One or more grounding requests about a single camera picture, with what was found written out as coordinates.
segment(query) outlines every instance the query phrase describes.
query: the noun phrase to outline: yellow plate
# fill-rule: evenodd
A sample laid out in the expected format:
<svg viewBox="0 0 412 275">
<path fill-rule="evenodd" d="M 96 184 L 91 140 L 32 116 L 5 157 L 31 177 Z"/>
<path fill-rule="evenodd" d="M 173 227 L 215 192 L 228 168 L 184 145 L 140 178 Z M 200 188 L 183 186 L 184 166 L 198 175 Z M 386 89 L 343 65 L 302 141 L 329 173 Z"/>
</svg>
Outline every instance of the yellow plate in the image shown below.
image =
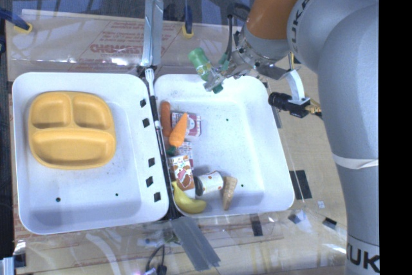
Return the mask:
<svg viewBox="0 0 412 275">
<path fill-rule="evenodd" d="M 88 169 L 107 164 L 115 155 L 115 123 L 100 97 L 75 91 L 38 95 L 28 117 L 30 150 L 42 165 Z"/>
</svg>

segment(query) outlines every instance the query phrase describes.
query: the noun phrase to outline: white tray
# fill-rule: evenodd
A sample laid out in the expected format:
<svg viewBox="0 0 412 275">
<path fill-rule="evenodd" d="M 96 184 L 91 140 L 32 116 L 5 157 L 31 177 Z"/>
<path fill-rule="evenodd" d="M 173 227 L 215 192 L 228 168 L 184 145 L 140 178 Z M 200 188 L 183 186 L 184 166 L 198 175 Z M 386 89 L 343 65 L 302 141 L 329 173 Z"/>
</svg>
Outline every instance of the white tray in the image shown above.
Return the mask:
<svg viewBox="0 0 412 275">
<path fill-rule="evenodd" d="M 268 93 L 253 77 L 227 79 L 218 94 L 205 91 L 198 75 L 163 75 L 154 85 L 158 98 L 171 109 L 201 116 L 201 135 L 193 143 L 194 174 L 218 170 L 234 176 L 238 185 L 224 211 L 221 191 L 206 194 L 204 212 L 193 217 L 284 211 L 294 202 L 294 190 Z"/>
<path fill-rule="evenodd" d="M 31 101 L 40 93 L 58 90 L 94 93 L 107 102 L 117 136 L 117 150 L 109 163 L 62 170 L 34 159 L 27 137 Z M 29 231 L 53 234 L 114 227 L 155 221 L 166 214 L 169 199 L 149 96 L 139 78 L 115 73 L 25 73 L 16 78 L 12 95 L 19 215 Z M 150 125 L 145 128 L 146 118 Z M 153 183 L 148 187 L 150 177 Z"/>
</svg>

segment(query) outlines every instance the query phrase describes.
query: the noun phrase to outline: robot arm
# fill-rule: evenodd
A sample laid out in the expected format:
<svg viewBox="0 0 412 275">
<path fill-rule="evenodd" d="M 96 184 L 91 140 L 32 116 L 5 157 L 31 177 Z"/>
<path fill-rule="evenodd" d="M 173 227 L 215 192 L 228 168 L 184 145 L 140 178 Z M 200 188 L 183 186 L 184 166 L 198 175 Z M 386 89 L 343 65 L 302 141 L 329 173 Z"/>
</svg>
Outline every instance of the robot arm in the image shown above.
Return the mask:
<svg viewBox="0 0 412 275">
<path fill-rule="evenodd" d="M 286 77 L 293 91 L 299 76 L 276 66 L 290 52 L 318 74 L 346 204 L 346 275 L 377 274 L 380 267 L 378 21 L 379 0 L 256 0 L 236 49 L 222 57 L 205 84 L 211 90 L 254 68 L 274 79 Z"/>
</svg>

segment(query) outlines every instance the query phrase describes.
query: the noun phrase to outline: white band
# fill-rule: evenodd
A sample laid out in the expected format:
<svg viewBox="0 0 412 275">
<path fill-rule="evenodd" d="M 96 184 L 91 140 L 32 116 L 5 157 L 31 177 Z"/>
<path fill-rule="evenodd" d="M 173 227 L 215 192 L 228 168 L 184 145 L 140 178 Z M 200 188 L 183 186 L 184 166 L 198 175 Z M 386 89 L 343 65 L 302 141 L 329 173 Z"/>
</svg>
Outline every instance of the white band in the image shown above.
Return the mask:
<svg viewBox="0 0 412 275">
<path fill-rule="evenodd" d="M 379 159 L 344 158 L 335 154 L 332 154 L 332 156 L 337 165 L 346 167 L 348 169 L 363 169 L 365 167 L 379 166 Z"/>
</svg>

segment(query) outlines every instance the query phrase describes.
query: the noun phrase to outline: toy carrot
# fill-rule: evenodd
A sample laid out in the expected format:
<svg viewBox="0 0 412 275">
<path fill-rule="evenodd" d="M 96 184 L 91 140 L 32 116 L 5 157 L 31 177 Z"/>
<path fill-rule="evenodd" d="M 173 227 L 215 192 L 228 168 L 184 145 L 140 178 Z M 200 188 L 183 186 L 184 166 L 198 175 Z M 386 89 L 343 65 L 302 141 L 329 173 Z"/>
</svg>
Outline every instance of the toy carrot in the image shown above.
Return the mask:
<svg viewBox="0 0 412 275">
<path fill-rule="evenodd" d="M 186 136 L 187 129 L 187 113 L 184 113 L 179 121 L 174 126 L 173 130 L 169 136 L 170 148 L 167 150 L 167 154 L 173 156 L 174 151 L 177 147 L 180 147 L 183 144 Z"/>
<path fill-rule="evenodd" d="M 170 103 L 163 101 L 160 104 L 160 123 L 162 125 L 162 132 L 165 137 L 169 137 L 172 131 L 172 123 L 170 121 Z"/>
</svg>

